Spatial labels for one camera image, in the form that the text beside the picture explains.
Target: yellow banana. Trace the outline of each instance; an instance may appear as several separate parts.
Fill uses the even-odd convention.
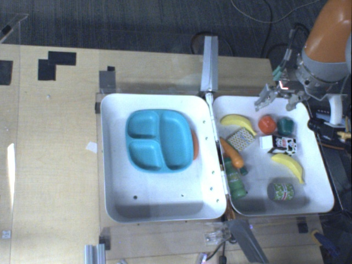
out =
[[[238,125],[247,129],[253,136],[257,135],[257,133],[253,130],[251,122],[243,117],[242,115],[238,114],[229,114],[225,115],[221,120],[220,123],[222,125]]]
[[[303,178],[302,178],[303,168],[292,157],[285,155],[283,153],[277,153],[276,155],[273,155],[271,157],[271,159],[287,166],[292,171],[292,173],[298,178],[299,183],[300,184],[304,183]]]

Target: blue divided plate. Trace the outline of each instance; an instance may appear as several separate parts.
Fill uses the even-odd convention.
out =
[[[185,170],[193,160],[192,133],[186,118],[168,109],[132,113],[126,123],[128,158],[144,171]]]

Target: wooden table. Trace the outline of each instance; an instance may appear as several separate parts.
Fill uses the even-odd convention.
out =
[[[94,105],[99,91],[98,72],[106,70],[107,66],[114,66],[118,91],[156,88],[173,92],[198,85],[202,57],[1,46],[6,56],[14,61],[14,68],[19,67],[20,62],[17,73],[20,79],[16,81],[14,73],[13,86],[0,86],[0,100],[5,102],[11,89],[16,89],[16,83],[19,84],[18,121],[17,111],[9,115],[9,118],[14,117],[14,123],[18,122],[12,239],[11,242],[2,240],[0,243],[0,262],[9,262],[11,245],[11,263],[84,263],[84,246],[96,245],[101,232],[98,159],[96,153],[86,149],[89,142],[97,142]],[[48,51],[76,52],[76,65],[58,65],[56,81],[38,81],[38,59],[47,59]],[[257,95],[264,83],[270,82],[270,78],[268,60],[219,58],[220,86],[237,94]],[[7,105],[0,107],[1,114],[5,114],[8,107],[7,101]],[[0,162],[2,166],[6,164],[5,161]],[[294,220],[255,219],[250,222],[254,225],[258,242],[272,263],[322,263],[318,246],[309,234],[298,233]],[[321,229],[318,217],[310,217],[307,222],[310,229]],[[184,224],[183,231],[188,229],[188,225]],[[135,235],[131,232],[139,230],[136,226],[117,225],[116,230],[129,231],[131,246],[141,239],[150,241],[149,245],[153,245],[154,241],[156,245],[156,239],[162,237],[160,232],[153,232],[152,227],[144,227],[144,234]],[[192,230],[188,232],[190,238],[192,233]],[[177,251],[177,247],[157,250],[153,257],[147,257],[148,251],[136,255],[138,257],[127,251],[120,251],[118,255],[127,255],[123,257],[128,257],[128,264],[193,264],[196,252],[201,252],[199,247],[204,246],[202,242],[200,239],[181,255],[171,255],[174,252],[170,251]],[[227,250],[230,250],[226,253],[229,263],[247,263],[238,244],[228,245]],[[217,257],[210,263],[217,263]]]

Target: orange object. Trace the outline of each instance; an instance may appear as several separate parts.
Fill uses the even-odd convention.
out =
[[[264,134],[270,135],[276,129],[276,122],[270,115],[266,115],[259,120],[258,127]]]
[[[232,148],[223,138],[220,138],[220,144],[223,147],[225,154],[231,159],[233,167],[242,168],[244,166],[244,161],[238,151]]]
[[[328,0],[307,39],[304,47],[307,56],[323,63],[345,62],[351,15],[352,0]]]
[[[193,160],[195,160],[199,153],[199,143],[195,132],[191,130],[191,133],[192,133],[192,140],[193,140]]]

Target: green cup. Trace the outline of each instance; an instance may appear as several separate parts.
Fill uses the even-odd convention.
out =
[[[274,201],[288,201],[295,195],[293,185],[290,183],[270,183],[267,191],[269,199]]]

